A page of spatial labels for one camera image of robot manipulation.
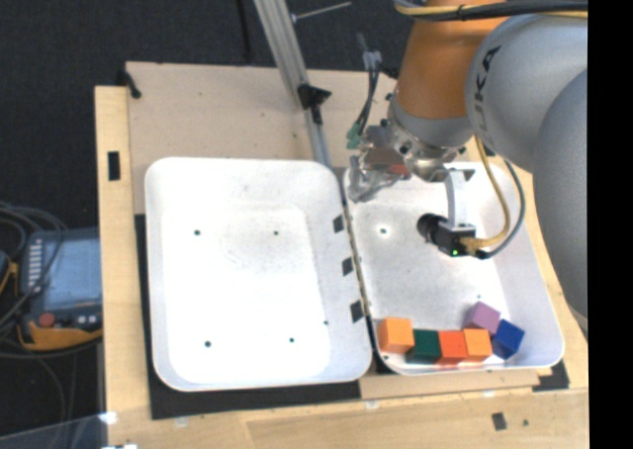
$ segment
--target purple block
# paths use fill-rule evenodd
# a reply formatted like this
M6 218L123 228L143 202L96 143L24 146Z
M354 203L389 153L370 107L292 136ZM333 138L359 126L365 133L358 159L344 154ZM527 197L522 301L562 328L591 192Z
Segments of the purple block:
M464 317L464 327L487 329L491 335L497 332L501 313L483 302L476 302Z
M503 318L492 340L493 353L503 359L513 356L518 351L524 335L525 331Z

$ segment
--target white tray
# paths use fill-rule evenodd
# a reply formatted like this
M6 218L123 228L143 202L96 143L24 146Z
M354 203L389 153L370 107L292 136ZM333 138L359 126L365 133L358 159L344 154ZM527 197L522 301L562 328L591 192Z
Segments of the white tray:
M496 235L502 228L502 212L483 165L456 162L449 167L475 169L466 184L469 221L477 227L478 236ZM493 166L493 170L516 218L514 186L501 169ZM370 202L348 202L374 329L386 316L408 317L420 329L461 329L465 312L482 301L525 331L519 351L506 361L493 355L481 364L453 367L409 364L402 354L381 353L385 365L399 374L419 375L473 366L546 368L556 364L563 356L564 339L524 226L491 259L449 257L426 243L416 229L422 214L446 217L447 207L444 184L415 177L381 190Z
M338 182L312 161L164 158L145 176L153 363L180 391L353 381L371 362Z

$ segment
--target block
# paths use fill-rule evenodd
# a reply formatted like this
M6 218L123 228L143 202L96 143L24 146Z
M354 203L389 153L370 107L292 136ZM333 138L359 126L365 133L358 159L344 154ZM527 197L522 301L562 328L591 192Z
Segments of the block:
M413 340L415 346L405 354L408 363L430 365L442 357L439 335L434 329L414 329Z
M403 317L386 317L378 324L378 346L383 352L405 354L415 346L413 324Z
M466 361L482 362L493 355L491 335L487 329L465 328L464 338L468 354Z
M501 320L501 313L483 302L476 302L466 312L464 325L462 327L472 327L487 329L491 335L497 332L498 322Z
M507 359L518 351L525 331L504 318L499 322L497 333L493 336L493 353Z
M464 331L438 331L439 346L442 357L436 361L438 365L456 365L468 357Z

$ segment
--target black floor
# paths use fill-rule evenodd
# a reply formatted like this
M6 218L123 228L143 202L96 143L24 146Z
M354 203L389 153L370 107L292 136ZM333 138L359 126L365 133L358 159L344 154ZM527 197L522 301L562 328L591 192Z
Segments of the black floor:
M410 20L388 0L287 1L296 14L352 2L297 24L308 68L361 70L358 32L399 65ZM0 0L0 201L96 225L94 86L116 84L128 60L272 65L244 6L247 39L236 0ZM46 362L64 411L49 369L0 357L0 435L99 411L95 348Z

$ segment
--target red-orange block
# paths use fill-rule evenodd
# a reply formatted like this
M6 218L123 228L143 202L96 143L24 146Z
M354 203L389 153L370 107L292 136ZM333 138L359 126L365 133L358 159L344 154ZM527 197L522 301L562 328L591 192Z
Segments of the red-orange block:
M438 331L437 333L442 357L436 361L436 364L456 365L468 357L464 331Z
M386 317L378 324L378 346L383 352L405 354L415 346L413 324L403 317Z
M491 335L487 329L465 328L464 339L468 353L466 361L484 361L493 354Z

